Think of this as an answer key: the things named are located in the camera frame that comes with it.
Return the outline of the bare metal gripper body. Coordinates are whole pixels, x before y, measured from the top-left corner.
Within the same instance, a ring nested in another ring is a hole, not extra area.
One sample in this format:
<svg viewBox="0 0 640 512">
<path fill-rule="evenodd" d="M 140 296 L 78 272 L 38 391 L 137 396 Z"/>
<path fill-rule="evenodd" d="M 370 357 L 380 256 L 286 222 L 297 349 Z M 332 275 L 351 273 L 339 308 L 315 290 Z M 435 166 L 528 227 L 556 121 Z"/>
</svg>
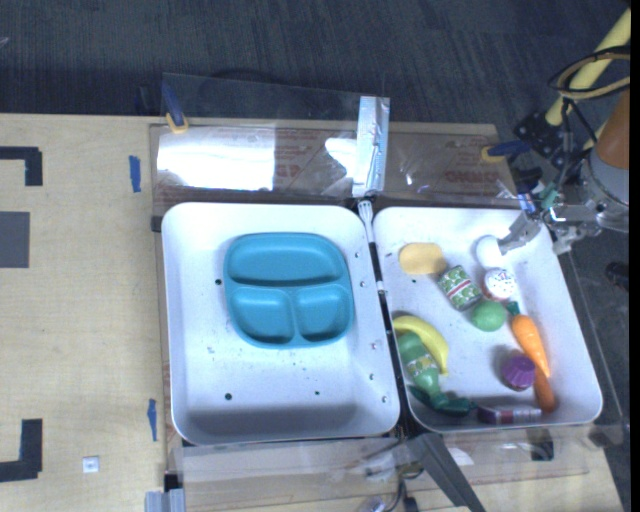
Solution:
<svg viewBox="0 0 640 512">
<path fill-rule="evenodd" d="M 603 230 L 629 232 L 628 207 L 614 201 L 558 203 L 545 210 L 543 219 L 559 240 L 594 237 Z"/>
</svg>

